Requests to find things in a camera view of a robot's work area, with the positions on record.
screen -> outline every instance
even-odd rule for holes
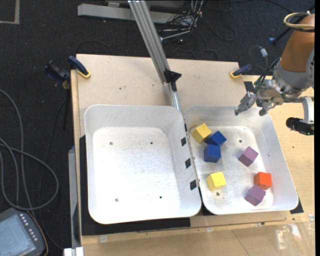
[[[0,222],[0,256],[23,256],[35,249],[17,214]]]

orange cube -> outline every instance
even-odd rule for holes
[[[254,175],[254,184],[259,186],[263,190],[267,190],[272,186],[272,176],[271,173],[259,171]]]

blue cube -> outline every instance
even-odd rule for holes
[[[226,141],[226,137],[222,135],[220,131],[217,131],[213,134],[211,134],[207,139],[206,143],[210,145],[218,145],[221,146]]]
[[[203,153],[205,162],[216,163],[221,158],[221,149],[218,145],[208,144]]]

black bracket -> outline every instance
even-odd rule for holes
[[[177,73],[177,72],[173,72],[173,71],[170,71],[170,70],[166,70],[164,71],[164,77],[166,79],[166,82],[167,83],[171,83],[171,87],[172,87],[172,90],[174,92],[177,91],[177,85],[176,85],[176,81],[181,77],[182,75],[180,73]]]

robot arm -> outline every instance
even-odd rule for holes
[[[294,16],[305,16],[299,24],[289,23]],[[255,93],[247,92],[235,109],[235,114],[248,110],[254,103],[262,106],[259,114],[283,103],[302,103],[304,119],[289,118],[286,125],[305,135],[314,134],[313,97],[300,97],[308,88],[314,88],[315,73],[315,14],[292,13],[284,24],[294,29],[280,58],[273,63],[272,79],[260,78],[254,83]]]

